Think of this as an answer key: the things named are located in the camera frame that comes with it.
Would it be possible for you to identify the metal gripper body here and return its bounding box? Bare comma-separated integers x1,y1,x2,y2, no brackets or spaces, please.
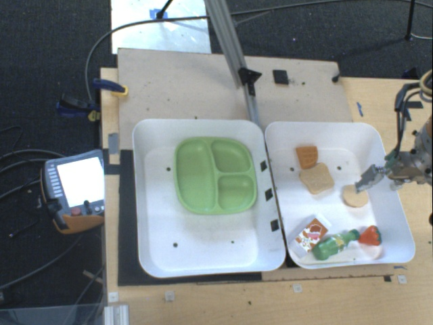
387,126,433,186

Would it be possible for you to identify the round tan biscuit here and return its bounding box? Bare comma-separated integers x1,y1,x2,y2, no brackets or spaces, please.
342,184,369,209

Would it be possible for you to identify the white plastic tray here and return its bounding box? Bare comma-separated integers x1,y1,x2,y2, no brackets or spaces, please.
264,121,417,270
131,118,288,279

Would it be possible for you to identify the tan bread slice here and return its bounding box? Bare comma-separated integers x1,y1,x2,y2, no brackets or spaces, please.
298,162,336,195

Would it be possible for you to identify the red strawberry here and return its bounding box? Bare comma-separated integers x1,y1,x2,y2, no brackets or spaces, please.
358,225,383,246

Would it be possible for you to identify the orange waffle biscuit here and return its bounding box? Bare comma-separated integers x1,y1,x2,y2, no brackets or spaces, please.
295,145,319,170

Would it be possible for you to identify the green bottle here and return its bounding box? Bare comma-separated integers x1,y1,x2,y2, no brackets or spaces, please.
311,228,361,261

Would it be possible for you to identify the white and orange carton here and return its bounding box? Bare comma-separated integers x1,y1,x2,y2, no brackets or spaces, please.
290,213,333,259

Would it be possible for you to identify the green divided plate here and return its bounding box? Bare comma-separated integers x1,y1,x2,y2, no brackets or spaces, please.
173,136,256,215

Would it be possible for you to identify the brown cardboard board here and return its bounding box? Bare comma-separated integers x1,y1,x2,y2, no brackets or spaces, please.
116,47,395,285

